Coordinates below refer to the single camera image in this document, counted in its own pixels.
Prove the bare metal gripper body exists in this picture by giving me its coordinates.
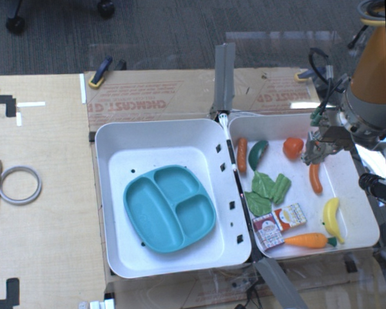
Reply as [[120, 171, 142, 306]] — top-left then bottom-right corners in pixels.
[[316, 105, 386, 155]]

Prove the orange sausage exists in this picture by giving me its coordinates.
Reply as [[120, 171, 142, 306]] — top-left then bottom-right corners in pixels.
[[235, 137, 250, 174], [308, 163, 324, 196]]

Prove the green lettuce leaf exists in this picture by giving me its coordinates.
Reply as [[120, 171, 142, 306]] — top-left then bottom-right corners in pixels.
[[270, 173, 294, 206], [244, 190, 274, 218], [250, 169, 277, 200]]

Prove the dark green avocado half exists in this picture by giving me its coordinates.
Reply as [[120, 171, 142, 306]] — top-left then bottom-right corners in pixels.
[[247, 139, 271, 172]]

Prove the white plastic tray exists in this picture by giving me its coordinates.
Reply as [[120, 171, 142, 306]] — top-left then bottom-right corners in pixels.
[[227, 109, 382, 263], [93, 115, 254, 281]]

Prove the orange and white small carton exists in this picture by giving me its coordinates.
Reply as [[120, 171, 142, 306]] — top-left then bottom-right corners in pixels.
[[273, 202, 308, 233]]

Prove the yellow banana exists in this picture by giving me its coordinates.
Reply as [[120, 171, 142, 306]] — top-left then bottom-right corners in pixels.
[[321, 196, 346, 246]]

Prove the orange carrot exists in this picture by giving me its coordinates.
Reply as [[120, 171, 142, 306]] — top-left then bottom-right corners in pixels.
[[283, 231, 338, 251]]

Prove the red small carton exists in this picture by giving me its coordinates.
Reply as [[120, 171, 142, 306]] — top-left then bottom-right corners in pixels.
[[251, 212, 287, 253]]

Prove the blue divided plate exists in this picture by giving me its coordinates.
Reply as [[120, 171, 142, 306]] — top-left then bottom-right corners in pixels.
[[121, 163, 218, 256]]

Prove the brown cardboard board red print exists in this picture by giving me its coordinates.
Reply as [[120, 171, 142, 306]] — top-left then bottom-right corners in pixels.
[[83, 55, 386, 309]]

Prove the white tape roll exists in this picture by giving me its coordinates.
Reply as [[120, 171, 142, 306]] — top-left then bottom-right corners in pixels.
[[0, 164, 44, 207]]

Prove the black office chair base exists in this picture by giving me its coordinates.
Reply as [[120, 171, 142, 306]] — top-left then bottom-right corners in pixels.
[[4, 0, 117, 35]]

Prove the black cylinder on white bracket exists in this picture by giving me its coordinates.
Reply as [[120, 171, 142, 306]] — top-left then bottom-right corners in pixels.
[[352, 133, 386, 209]]

